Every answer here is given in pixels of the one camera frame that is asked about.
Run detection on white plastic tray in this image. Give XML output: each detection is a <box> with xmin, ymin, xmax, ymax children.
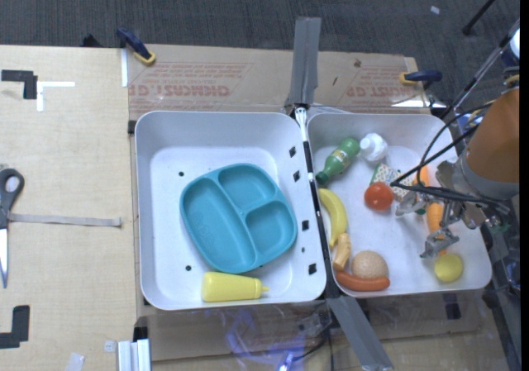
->
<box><xmin>134</xmin><ymin>110</ymin><xmax>328</xmax><ymax>312</ymax></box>
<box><xmin>306</xmin><ymin>112</ymin><xmax>493</xmax><ymax>300</ymax></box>

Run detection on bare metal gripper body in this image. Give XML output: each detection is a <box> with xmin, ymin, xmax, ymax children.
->
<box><xmin>436</xmin><ymin>159</ymin><xmax>489</xmax><ymax>231</ymax></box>

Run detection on yellow lemon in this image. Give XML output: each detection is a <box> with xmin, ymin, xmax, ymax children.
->
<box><xmin>433</xmin><ymin>253</ymin><xmax>465</xmax><ymax>283</ymax></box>

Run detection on yellow banana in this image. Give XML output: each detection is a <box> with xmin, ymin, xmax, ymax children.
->
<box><xmin>317</xmin><ymin>187</ymin><xmax>349</xmax><ymax>250</ymax></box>

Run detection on green bottle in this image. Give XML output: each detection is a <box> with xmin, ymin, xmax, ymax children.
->
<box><xmin>315</xmin><ymin>136</ymin><xmax>361</xmax><ymax>187</ymax></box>

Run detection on orange carrot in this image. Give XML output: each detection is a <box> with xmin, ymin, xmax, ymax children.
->
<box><xmin>417</xmin><ymin>164</ymin><xmax>448</xmax><ymax>257</ymax></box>

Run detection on blue divided plate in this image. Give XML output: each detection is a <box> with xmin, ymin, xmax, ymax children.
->
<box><xmin>179</xmin><ymin>163</ymin><xmax>298</xmax><ymax>275</ymax></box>

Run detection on red tomato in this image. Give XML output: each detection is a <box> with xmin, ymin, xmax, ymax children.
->
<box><xmin>364</xmin><ymin>181</ymin><xmax>395</xmax><ymax>212</ymax></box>

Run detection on yellow squeeze bottle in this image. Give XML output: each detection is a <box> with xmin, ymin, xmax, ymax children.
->
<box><xmin>201</xmin><ymin>271</ymin><xmax>270</xmax><ymax>303</ymax></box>

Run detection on tan toy food piece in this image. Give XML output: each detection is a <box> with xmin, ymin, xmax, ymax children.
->
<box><xmin>331</xmin><ymin>232</ymin><xmax>353</xmax><ymax>273</ymax></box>

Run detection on orange sausage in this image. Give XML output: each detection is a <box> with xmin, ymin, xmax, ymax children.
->
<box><xmin>334</xmin><ymin>269</ymin><xmax>391</xmax><ymax>293</ymax></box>

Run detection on brown bread roll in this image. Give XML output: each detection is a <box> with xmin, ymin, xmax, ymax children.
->
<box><xmin>350</xmin><ymin>250</ymin><xmax>390</xmax><ymax>281</ymax></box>

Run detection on white bottle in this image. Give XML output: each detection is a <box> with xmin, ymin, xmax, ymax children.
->
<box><xmin>358</xmin><ymin>132</ymin><xmax>389</xmax><ymax>163</ymax></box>

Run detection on patterned white packet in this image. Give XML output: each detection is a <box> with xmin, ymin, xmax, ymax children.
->
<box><xmin>369</xmin><ymin>162</ymin><xmax>417</xmax><ymax>202</ymax></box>

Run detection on grey handled scissors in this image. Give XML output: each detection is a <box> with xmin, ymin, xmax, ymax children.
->
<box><xmin>0</xmin><ymin>168</ymin><xmax>26</xmax><ymax>290</ymax></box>

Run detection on brown cardboard board red print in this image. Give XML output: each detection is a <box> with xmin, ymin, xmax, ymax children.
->
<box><xmin>126</xmin><ymin>44</ymin><xmax>499</xmax><ymax>363</ymax></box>

